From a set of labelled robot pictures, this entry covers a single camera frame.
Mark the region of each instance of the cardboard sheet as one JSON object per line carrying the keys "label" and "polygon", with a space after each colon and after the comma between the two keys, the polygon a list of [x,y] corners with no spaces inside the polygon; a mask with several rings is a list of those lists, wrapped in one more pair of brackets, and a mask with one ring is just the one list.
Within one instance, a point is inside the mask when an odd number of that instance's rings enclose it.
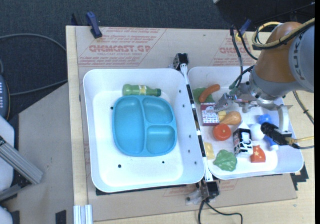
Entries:
{"label": "cardboard sheet", "polygon": [[[91,178],[87,114],[84,101],[84,75],[95,68],[166,68],[177,53],[188,53],[191,69],[195,66],[238,66],[238,56],[229,30],[101,27],[103,37],[95,39],[90,27],[76,29],[78,70],[85,148],[89,203],[94,221],[198,210],[186,203],[194,184],[144,191],[97,195]],[[247,47],[254,54],[248,40]],[[238,42],[243,64],[254,60]],[[218,181],[220,195],[213,207],[250,204],[296,198],[290,174]]]}

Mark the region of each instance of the blue clamp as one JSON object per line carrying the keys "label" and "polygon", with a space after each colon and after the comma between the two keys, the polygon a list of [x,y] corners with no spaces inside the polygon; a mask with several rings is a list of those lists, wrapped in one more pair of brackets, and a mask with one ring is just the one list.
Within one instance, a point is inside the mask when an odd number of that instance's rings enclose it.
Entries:
{"label": "blue clamp", "polygon": [[102,32],[99,29],[99,25],[98,25],[98,22],[97,22],[96,15],[92,11],[89,11],[86,14],[86,19],[87,19],[89,25],[92,26],[91,32],[92,32],[93,36],[95,38],[102,37]]}

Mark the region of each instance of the small box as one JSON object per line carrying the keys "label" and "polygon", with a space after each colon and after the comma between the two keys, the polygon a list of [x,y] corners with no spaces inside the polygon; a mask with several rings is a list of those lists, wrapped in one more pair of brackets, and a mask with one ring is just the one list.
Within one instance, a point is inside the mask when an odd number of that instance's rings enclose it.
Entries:
{"label": "small box", "polygon": [[180,65],[181,64],[188,64],[189,63],[189,57],[187,53],[177,53],[174,61],[173,61],[173,66],[176,70],[180,71]]}
{"label": "small box", "polygon": [[250,157],[254,153],[251,131],[249,129],[239,128],[234,132],[233,135],[233,142],[235,144],[234,154],[237,157]]}
{"label": "small box", "polygon": [[203,126],[216,126],[220,123],[219,115],[215,112],[216,103],[201,103]]}

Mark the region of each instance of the blue object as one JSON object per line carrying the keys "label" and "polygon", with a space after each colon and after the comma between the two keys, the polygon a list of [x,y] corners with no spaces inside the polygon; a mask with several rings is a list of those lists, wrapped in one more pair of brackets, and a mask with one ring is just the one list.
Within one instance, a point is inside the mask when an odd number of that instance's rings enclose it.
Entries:
{"label": "blue object", "polygon": [[86,19],[88,21],[88,24],[90,26],[92,26],[91,32],[92,32],[93,36],[95,38],[102,37],[103,35],[102,35],[102,32],[99,29],[99,25],[98,25],[98,21],[97,21],[96,15],[92,11],[89,11],[86,14]]}
{"label": "blue object", "polygon": [[242,35],[247,31],[247,29],[249,28],[251,22],[252,22],[251,19],[247,19],[245,24],[241,27],[240,32],[241,32]]}
{"label": "blue object", "polygon": [[[265,122],[273,124],[271,116],[269,114],[263,114],[263,115],[259,116],[258,123],[262,125]],[[271,150],[278,150],[279,149],[279,145],[277,143],[275,143],[275,141],[272,138],[265,135],[264,139],[269,143]]]}
{"label": "blue object", "polygon": [[176,118],[163,98],[145,95],[120,97],[113,108],[112,131],[118,149],[130,156],[160,156],[177,144]]}

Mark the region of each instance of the toy hot dog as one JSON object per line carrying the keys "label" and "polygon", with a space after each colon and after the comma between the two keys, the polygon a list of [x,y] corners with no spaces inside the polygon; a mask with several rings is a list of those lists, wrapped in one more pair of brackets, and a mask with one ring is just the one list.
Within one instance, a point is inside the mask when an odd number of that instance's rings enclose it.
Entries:
{"label": "toy hot dog", "polygon": [[218,91],[221,88],[219,84],[213,84],[210,87],[206,88],[201,95],[199,96],[199,101],[203,103],[206,101],[206,98],[215,91]]}

